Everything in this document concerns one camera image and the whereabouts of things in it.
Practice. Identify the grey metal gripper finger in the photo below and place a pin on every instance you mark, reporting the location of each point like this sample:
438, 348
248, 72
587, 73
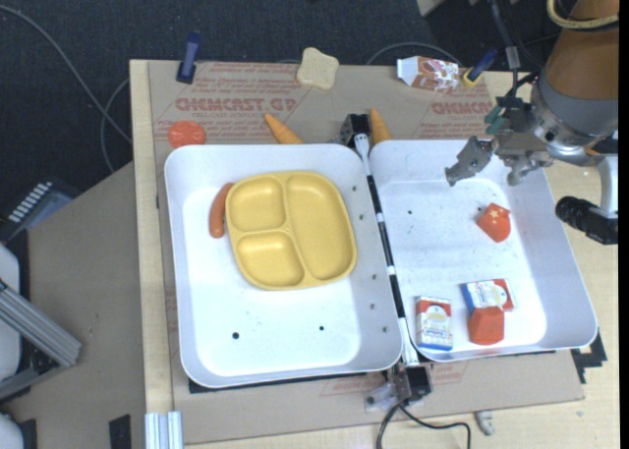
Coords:
522, 171
469, 159

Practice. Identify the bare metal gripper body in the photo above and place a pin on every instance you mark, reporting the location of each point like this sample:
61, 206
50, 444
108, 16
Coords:
523, 145

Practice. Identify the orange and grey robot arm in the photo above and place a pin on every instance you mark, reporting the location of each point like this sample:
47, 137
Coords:
582, 69

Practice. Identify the white plastic tray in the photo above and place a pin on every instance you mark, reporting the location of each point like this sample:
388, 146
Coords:
442, 250
285, 329

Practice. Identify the white and orange milk carton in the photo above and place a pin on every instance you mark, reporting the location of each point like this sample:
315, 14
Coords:
427, 73

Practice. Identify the orange carrot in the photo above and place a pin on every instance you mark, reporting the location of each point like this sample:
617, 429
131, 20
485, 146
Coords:
282, 131
379, 127

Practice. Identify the thin black and white rod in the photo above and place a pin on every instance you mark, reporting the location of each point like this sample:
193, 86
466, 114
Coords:
384, 236

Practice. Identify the white red blue printed carton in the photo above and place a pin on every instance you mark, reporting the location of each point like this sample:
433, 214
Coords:
489, 294
434, 323

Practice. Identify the plain orange carton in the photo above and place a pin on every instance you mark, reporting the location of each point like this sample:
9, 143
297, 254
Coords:
486, 328

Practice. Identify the brown cardboard board red print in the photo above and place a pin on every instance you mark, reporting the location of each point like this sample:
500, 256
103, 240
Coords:
314, 108

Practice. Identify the yellow divided plate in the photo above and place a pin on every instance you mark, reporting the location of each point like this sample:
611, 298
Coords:
304, 221

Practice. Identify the beige bread slice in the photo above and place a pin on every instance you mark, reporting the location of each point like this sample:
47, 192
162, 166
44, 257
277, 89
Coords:
317, 70

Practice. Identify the orange sausage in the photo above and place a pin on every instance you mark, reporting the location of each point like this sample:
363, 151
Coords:
216, 216

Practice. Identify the orange round slice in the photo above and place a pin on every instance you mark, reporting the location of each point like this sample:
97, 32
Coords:
187, 134

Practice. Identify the black cylinder on white bracket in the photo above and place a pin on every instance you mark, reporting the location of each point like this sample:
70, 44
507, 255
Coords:
587, 221

